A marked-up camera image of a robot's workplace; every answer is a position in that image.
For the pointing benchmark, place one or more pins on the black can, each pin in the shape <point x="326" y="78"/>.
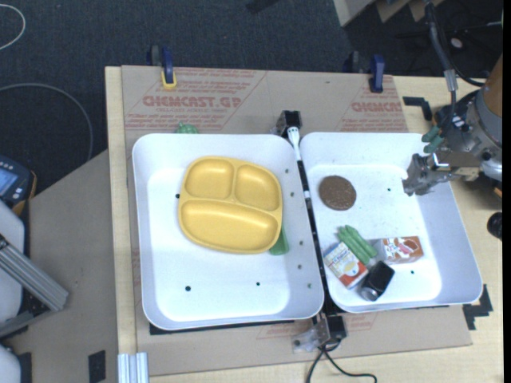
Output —
<point x="378" y="281"/>

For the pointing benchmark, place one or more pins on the green ribbed toy pepper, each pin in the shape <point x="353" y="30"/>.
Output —
<point x="187" y="128"/>

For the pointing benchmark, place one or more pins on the orange and white carton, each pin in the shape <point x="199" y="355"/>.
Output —
<point x="401" y="249"/>

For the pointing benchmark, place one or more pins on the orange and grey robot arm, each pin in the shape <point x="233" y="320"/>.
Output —
<point x="495" y="94"/>

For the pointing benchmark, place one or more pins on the white plastic tray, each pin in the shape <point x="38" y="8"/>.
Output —
<point x="399" y="222"/>
<point x="223" y="285"/>

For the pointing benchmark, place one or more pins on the white red yellow carton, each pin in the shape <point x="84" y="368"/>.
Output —
<point x="344" y="265"/>

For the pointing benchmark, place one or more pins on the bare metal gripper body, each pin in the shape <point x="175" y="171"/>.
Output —
<point x="465" y="156"/>

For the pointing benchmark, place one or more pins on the green toy asparagus bundle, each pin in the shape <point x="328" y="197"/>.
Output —
<point x="357" y="243"/>

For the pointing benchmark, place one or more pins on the yellow divided plate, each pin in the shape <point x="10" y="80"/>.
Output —
<point x="229" y="204"/>

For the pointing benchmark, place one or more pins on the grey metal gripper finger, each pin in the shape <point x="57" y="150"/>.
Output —
<point x="417" y="164"/>
<point x="416" y="188"/>

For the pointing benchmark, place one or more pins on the brown round biscuit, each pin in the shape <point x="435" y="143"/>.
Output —
<point x="337" y="193"/>

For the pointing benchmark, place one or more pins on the thin black and white rod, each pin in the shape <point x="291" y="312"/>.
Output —
<point x="306" y="184"/>

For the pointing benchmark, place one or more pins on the green toy vegetable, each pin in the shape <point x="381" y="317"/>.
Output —
<point x="280" y="245"/>

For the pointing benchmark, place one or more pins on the brown cardboard board red print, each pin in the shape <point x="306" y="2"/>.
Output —
<point x="247" y="94"/>

